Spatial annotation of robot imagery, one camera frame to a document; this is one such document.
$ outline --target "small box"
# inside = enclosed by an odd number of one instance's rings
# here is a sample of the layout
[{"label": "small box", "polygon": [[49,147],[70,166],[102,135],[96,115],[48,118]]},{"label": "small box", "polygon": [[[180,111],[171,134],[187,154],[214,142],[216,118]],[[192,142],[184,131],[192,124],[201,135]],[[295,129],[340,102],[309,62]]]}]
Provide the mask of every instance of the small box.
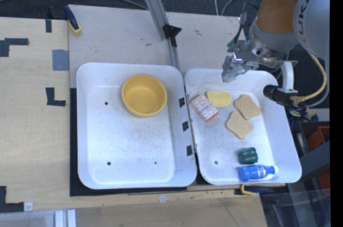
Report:
[{"label": "small box", "polygon": [[197,96],[190,104],[206,122],[219,113],[219,110],[213,106],[204,94]]}]

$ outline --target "yellow plate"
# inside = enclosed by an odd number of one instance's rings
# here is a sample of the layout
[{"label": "yellow plate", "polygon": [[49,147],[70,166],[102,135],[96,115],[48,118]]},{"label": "yellow plate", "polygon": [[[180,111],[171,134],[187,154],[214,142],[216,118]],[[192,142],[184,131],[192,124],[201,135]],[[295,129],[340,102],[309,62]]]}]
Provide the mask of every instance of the yellow plate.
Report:
[{"label": "yellow plate", "polygon": [[134,116],[151,117],[166,106],[167,91],[158,79],[139,74],[124,83],[122,99],[127,110]]}]

